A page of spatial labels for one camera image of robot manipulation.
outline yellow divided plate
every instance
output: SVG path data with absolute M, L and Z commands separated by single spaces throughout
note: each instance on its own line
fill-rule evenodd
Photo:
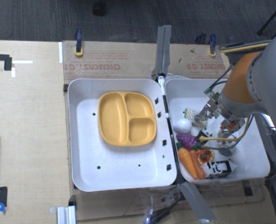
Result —
M 99 130 L 117 146 L 140 146 L 156 136 L 156 116 L 148 97 L 136 92 L 108 92 L 99 99 Z

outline cardboard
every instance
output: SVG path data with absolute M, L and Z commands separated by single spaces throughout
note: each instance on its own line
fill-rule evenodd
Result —
M 156 44 L 82 42 L 83 56 L 74 54 L 75 41 L 63 42 L 64 85 L 78 78 L 150 78 Z M 218 78 L 229 67 L 227 56 L 210 57 L 209 45 L 170 45 L 170 76 Z

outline toy egg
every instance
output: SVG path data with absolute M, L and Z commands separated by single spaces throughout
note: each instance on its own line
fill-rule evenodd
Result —
M 179 119 L 175 122 L 173 128 L 178 133 L 189 133 L 192 128 L 192 122 L 189 119 Z

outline metal bracket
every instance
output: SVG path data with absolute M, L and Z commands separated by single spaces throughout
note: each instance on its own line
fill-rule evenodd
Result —
M 76 206 L 58 207 L 57 224 L 76 224 Z
M 166 76 L 170 64 L 171 25 L 158 27 L 156 45 L 156 65 L 151 77 L 156 80 L 158 76 Z
M 196 214 L 200 223 L 204 224 L 217 220 L 194 183 L 184 182 L 179 185 L 179 189 Z

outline blue clamp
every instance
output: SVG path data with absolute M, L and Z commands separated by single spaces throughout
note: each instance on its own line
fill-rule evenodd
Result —
M 74 55 L 78 56 L 78 57 L 81 57 L 81 56 L 83 56 L 82 29 L 77 28 L 75 39 L 77 40 L 77 44 L 74 47 Z
M 209 36 L 209 49 L 208 49 L 208 55 L 211 57 L 215 57 L 216 56 L 216 35 L 215 34 L 211 34 Z

